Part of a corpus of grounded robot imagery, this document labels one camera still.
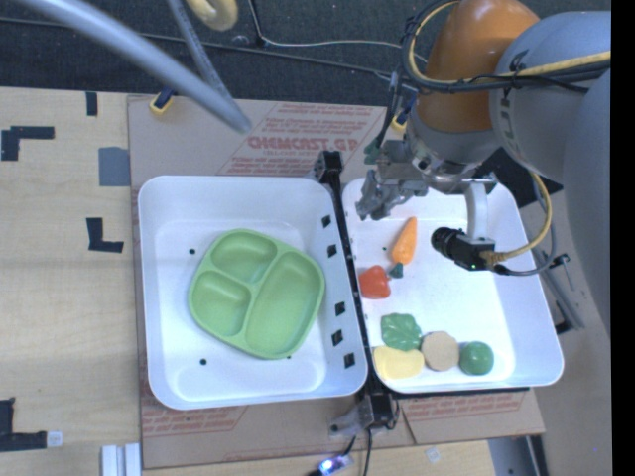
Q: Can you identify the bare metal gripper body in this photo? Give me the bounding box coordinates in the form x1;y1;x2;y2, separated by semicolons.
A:
374;139;481;197

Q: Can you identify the orange carrot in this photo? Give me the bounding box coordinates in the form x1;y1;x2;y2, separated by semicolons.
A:
388;215;420;281

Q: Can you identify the red bell pepper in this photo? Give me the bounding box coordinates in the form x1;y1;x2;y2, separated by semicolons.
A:
357;264;393;300

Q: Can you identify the green lettuce leaf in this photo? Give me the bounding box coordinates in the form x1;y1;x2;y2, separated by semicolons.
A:
379;312;425;353

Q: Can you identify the white plastic tray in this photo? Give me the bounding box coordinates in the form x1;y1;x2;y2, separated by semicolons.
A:
137;174;370;412
340;176;566;396

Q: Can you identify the green divided plate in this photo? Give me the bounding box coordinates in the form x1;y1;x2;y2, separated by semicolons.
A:
187;227;327;362

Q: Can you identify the tan round biscuit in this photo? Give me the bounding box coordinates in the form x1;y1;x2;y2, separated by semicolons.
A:
420;330;461;373

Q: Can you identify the yellow bell pepper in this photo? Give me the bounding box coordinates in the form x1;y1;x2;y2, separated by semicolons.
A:
372;345;427;381

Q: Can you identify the brown cardboard board red print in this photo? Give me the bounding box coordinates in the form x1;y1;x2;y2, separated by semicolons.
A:
126;94;547;470

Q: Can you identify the green ball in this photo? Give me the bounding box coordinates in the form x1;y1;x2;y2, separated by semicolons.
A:
457;340;496;378

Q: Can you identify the black block with thin wires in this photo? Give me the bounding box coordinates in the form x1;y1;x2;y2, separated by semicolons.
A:
316;149;345;185
365;392;399;426

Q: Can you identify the black cylinder on white bracket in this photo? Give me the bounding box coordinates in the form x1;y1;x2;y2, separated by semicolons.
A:
430;178;498;273

